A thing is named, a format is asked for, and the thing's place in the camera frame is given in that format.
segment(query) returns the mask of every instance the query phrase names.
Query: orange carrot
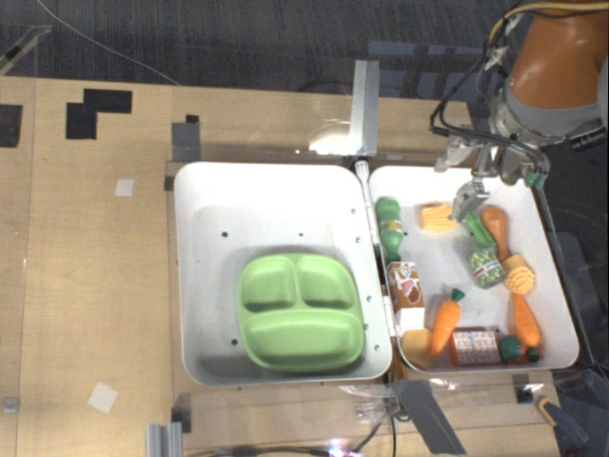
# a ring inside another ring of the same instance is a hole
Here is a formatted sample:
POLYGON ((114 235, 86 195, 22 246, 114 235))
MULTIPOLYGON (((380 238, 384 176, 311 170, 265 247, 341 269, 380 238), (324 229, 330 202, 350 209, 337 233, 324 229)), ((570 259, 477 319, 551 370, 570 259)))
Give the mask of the orange carrot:
POLYGON ((434 331, 431 335, 431 343, 429 345, 429 356, 432 359, 438 357, 440 352, 448 344, 448 340, 452 335, 459 317, 461 316, 461 308, 459 301, 465 296, 463 291, 453 289, 450 300, 445 301, 438 308, 436 313, 436 322, 434 323, 434 331))
POLYGON ((513 293, 514 325, 518 339, 529 347, 537 347, 541 341, 540 326, 521 294, 513 293))

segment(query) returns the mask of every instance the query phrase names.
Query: toy bottle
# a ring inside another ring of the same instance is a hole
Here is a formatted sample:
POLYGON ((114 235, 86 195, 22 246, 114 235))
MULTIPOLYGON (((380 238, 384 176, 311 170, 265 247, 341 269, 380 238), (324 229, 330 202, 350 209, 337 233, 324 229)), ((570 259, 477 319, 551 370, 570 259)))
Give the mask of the toy bottle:
POLYGON ((381 244, 385 251, 385 263, 400 262, 400 245, 403 240, 400 204, 391 198, 381 198, 376 205, 381 244))

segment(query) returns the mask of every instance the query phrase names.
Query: white square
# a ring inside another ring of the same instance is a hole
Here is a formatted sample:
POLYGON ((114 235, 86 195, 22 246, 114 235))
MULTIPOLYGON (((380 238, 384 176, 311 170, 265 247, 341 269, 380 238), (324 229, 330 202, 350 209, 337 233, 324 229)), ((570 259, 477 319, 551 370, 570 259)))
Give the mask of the white square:
POLYGON ((116 389, 112 389, 104 383, 97 383, 91 397, 88 398, 88 403, 95 409, 99 409, 104 413, 110 413, 112 405, 116 401, 116 396, 118 396, 116 389))
POLYGON ((116 183, 116 190, 114 196, 133 196, 133 185, 135 180, 133 179, 119 179, 116 183))

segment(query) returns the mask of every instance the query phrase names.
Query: wooden table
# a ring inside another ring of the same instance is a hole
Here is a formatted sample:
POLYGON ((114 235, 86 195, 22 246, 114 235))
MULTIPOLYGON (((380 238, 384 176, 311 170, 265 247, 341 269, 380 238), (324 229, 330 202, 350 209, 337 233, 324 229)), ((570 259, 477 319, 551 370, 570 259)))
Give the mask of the wooden table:
MULTIPOLYGON (((172 358, 164 191, 171 124, 199 115, 203 149, 291 153, 306 150, 328 121, 348 120, 350 97, 3 77, 0 103, 24 107, 19 147, 0 149, 0 398, 21 404, 0 413, 0 455, 143 455, 147 424, 168 423, 175 399, 189 391, 211 415, 209 436, 185 435, 189 449, 224 437, 265 442, 275 430, 285 442, 330 424, 344 437, 368 432, 336 390, 282 389, 283 398, 308 402, 299 411, 309 431, 290 431, 273 389, 248 394, 250 411, 236 411, 229 402, 237 389, 198 387, 172 358), (66 103, 82 102, 85 88, 132 90, 132 112, 99 113, 97 140, 67 140, 66 103), (115 196, 119 179, 134 180, 132 196, 115 196), (109 412, 88 404, 100 382, 117 391, 109 412), (330 413, 325 395, 337 399, 330 413)), ((442 153, 444 141, 426 131, 433 107, 382 99, 380 149, 442 153)), ((467 121, 464 107, 450 111, 467 121)), ((531 378, 556 397, 549 373, 531 378)), ((440 400, 470 455, 558 455, 552 429, 513 401, 509 377, 458 379, 463 391, 440 400)), ((428 454, 412 424, 398 430, 404 455, 428 454)), ((366 455, 390 447, 383 427, 366 455)))

